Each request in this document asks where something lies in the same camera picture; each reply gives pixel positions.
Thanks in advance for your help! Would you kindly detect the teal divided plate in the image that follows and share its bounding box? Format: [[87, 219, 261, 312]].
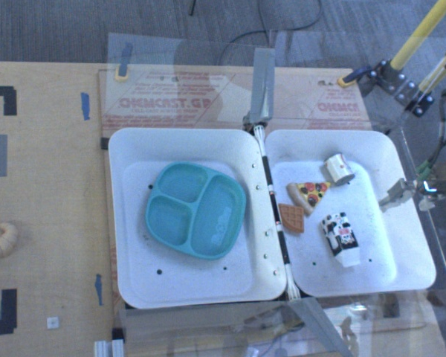
[[144, 161, 248, 261]]

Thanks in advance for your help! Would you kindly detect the cow print milk carton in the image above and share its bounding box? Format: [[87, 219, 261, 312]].
[[320, 211, 362, 268]]

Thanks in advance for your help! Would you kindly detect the small white can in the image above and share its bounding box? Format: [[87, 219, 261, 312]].
[[323, 152, 356, 187]]

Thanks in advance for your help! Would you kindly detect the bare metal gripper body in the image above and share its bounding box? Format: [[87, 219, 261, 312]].
[[414, 176, 446, 202]]

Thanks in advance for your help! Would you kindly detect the white plastic tray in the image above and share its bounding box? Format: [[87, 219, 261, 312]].
[[264, 129, 438, 299], [107, 126, 288, 310]]

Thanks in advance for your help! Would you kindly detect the thin black and white rod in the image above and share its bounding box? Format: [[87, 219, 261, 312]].
[[252, 123, 302, 301]]

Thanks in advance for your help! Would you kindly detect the brown waffle biscuit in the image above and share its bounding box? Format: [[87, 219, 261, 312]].
[[277, 203, 306, 234]]

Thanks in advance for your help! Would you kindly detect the tan toy croissant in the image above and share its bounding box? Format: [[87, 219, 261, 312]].
[[0, 222, 19, 261]]

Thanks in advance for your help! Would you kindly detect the toy pizza slice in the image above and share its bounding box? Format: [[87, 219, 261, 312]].
[[285, 181, 332, 216]]

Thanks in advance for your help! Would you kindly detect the brown cardboard board red print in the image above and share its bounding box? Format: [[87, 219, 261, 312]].
[[97, 64, 430, 345]]

